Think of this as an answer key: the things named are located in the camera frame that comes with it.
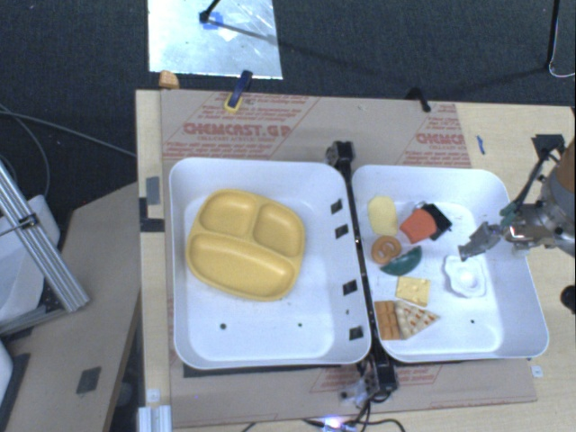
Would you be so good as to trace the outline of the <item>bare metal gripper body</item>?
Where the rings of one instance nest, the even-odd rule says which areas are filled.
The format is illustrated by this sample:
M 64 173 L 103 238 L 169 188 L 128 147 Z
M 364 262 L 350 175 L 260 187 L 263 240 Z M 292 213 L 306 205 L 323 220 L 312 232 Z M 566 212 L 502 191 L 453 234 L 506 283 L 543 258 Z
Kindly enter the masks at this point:
M 516 249 L 558 248 L 575 253 L 575 223 L 563 210 L 550 203 L 523 204 L 510 214 L 502 227 L 503 238 Z

